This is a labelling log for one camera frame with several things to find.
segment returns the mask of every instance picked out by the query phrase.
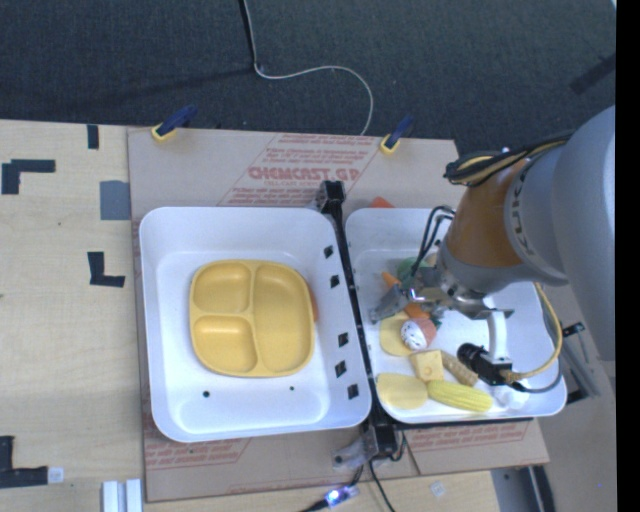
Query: cardboard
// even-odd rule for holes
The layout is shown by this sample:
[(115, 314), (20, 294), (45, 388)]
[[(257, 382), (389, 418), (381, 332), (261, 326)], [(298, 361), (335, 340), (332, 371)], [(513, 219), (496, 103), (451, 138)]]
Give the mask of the cardboard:
[[(144, 409), (147, 501), (238, 494), (348, 482), (332, 452), (358, 428), (181, 444), (155, 427), (149, 408), (138, 226), (162, 206), (310, 206), (324, 180), (345, 185), (345, 218), (382, 196), (391, 205), (455, 206), (462, 194), (442, 178), (457, 158), (452, 141), (403, 140), (393, 155), (380, 138), (186, 130), (164, 143), (128, 130), (136, 309)], [(548, 454), (537, 421), (407, 431), (409, 453), (380, 478), (539, 464)]]

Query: light wood surface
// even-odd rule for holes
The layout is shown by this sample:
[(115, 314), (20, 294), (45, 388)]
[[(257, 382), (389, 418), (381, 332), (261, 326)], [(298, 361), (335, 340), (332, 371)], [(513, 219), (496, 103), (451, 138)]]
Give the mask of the light wood surface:
[[(0, 511), (100, 510), (103, 481), (144, 478), (131, 225), (100, 219), (99, 186), (128, 181), (126, 129), (0, 121), (0, 162), (55, 159), (0, 195), (0, 435), (13, 435), (14, 467), (57, 466), (64, 482), (0, 489)], [(87, 252), (123, 288), (91, 286)], [(444, 494), (436, 496), (432, 484)], [(386, 480), (395, 509), (496, 512), (489, 472)], [(145, 504), (144, 510), (295, 511), (324, 490)], [(373, 483), (341, 510), (386, 510)]]

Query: black hole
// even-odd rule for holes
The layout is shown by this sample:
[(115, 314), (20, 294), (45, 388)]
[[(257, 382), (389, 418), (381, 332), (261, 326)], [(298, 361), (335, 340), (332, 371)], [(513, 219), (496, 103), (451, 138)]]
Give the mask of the black hole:
[(358, 385), (357, 384), (351, 384), (351, 386), (349, 386), (347, 388), (347, 394), (349, 396), (349, 400), (351, 400), (352, 398), (357, 397), (358, 394), (359, 394)]
[(347, 371), (347, 363), (346, 361), (340, 361), (336, 365), (336, 377), (340, 377), (344, 372)]

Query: yellow bowl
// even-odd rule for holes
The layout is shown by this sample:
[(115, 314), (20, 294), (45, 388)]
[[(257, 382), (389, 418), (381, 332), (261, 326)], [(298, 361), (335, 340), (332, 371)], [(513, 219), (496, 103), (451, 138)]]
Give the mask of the yellow bowl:
[(198, 359), (217, 373), (291, 375), (313, 355), (311, 293), (297, 271), (280, 263), (204, 265), (191, 282), (189, 323)]

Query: white tray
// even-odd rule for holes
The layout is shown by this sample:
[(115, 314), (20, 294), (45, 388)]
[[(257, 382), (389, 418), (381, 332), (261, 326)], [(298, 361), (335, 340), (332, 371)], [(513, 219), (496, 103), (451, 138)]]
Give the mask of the white tray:
[[(381, 272), (395, 274), (398, 263), (417, 255), (429, 211), (370, 208), (357, 210), (347, 219), (346, 233), (351, 263), (374, 377), (383, 372), (415, 376), (408, 357), (391, 356), (380, 348), (379, 323), (371, 322), (369, 312), (378, 306), (387, 291)], [(441, 226), (441, 238), (446, 233), (446, 228), (445, 225)], [(553, 353), (553, 343), (545, 328), (542, 309), (533, 285), (510, 285), (495, 294), (492, 300), (495, 307), (515, 310), (507, 320), (507, 347), (514, 370), (527, 371), (546, 362)], [(487, 323), (469, 320), (458, 312), (448, 311), (444, 315), (433, 348), (455, 354), (465, 342), (488, 347)], [(531, 388), (542, 388), (554, 381), (557, 372), (556, 361), (546, 372), (528, 379), (527, 384)], [(479, 382), (476, 387), (490, 393), (496, 390), (483, 382)], [(556, 414), (564, 407), (566, 395), (563, 380), (550, 391), (530, 394), (528, 402), (520, 410), (502, 407), (497, 400), (494, 400), (494, 406), (484, 414), (454, 409), (434, 400), (427, 400), (425, 405), (414, 410), (402, 410), (385, 404), (382, 406), (391, 417), (409, 424), (515, 419)]]
[[(366, 419), (367, 374), (325, 217), (302, 208), (159, 208), (142, 220), (140, 248), (151, 408), (163, 434), (197, 442), (346, 428)], [(319, 314), (314, 354), (302, 370), (232, 377), (197, 359), (189, 332), (191, 278), (223, 259), (283, 263), (307, 280)]]

